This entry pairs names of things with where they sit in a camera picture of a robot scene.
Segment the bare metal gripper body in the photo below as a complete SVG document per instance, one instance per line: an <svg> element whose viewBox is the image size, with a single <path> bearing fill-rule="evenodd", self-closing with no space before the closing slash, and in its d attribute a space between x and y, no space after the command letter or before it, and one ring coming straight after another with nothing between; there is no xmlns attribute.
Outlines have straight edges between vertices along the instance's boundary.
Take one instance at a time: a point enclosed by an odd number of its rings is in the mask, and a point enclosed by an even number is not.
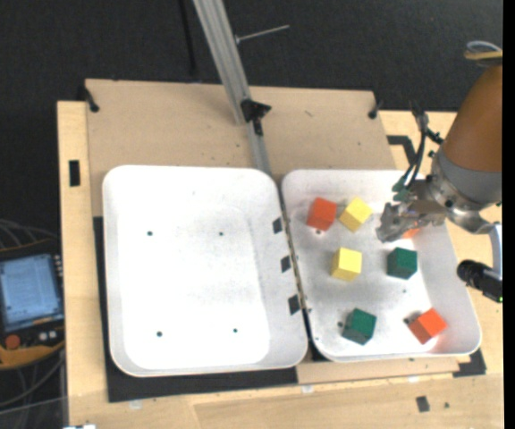
<svg viewBox="0 0 515 429"><path fill-rule="evenodd" d="M500 202L500 179L466 177L455 184L443 177L411 181L401 177L392 191L391 204L401 217L415 219L415 230L450 221L469 233L488 233L494 225L481 212Z"/></svg>

